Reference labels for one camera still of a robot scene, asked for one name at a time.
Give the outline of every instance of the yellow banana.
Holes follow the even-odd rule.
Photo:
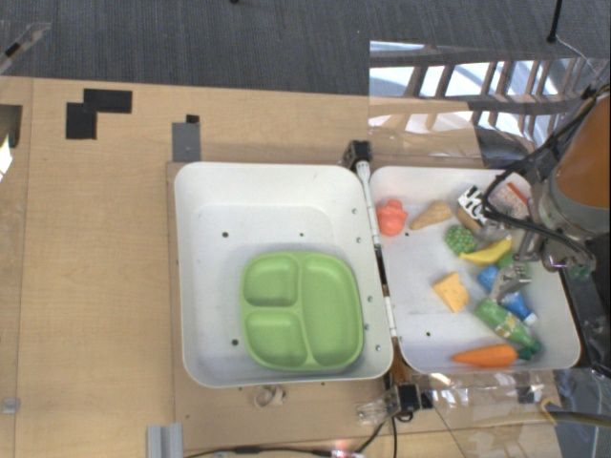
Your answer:
[[[499,261],[510,249],[512,249],[512,240],[507,237],[500,241],[493,242],[485,249],[480,249],[473,253],[460,253],[460,258],[469,260],[479,266],[488,266],[489,264],[495,264]]]

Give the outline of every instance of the green divided plate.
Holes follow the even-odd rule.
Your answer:
[[[242,335],[263,366],[335,370],[363,347],[363,315],[352,271],[331,255],[281,251],[253,258],[240,284]]]

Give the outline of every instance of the dark gray fabric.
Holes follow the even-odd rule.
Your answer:
[[[565,0],[559,35],[608,57],[610,1]],[[0,19],[53,23],[12,74],[367,94],[370,39],[565,55],[554,2],[0,0]]]

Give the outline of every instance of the bottle label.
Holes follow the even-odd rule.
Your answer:
[[[500,323],[497,327],[495,327],[495,333],[498,334],[501,338],[509,338],[514,330],[516,329],[518,320],[512,315],[507,314],[505,321]]]

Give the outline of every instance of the green bottle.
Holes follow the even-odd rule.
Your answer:
[[[541,349],[541,343],[528,335],[526,327],[512,313],[498,303],[484,299],[475,310],[476,316],[506,340],[526,346],[532,354]]]

